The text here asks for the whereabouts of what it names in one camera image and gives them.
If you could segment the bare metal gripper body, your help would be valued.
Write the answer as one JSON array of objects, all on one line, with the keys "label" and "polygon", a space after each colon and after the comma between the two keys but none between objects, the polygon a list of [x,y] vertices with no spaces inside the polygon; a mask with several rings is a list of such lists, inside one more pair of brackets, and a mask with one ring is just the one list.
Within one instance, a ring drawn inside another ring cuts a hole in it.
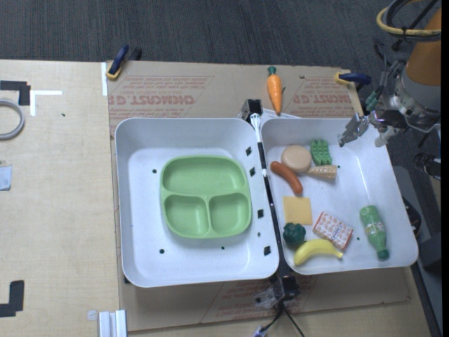
[{"label": "bare metal gripper body", "polygon": [[368,115],[368,120],[376,128],[390,126],[392,128],[406,130],[413,128],[428,133],[439,125],[439,115],[430,114],[427,111],[402,110],[373,110]]}]

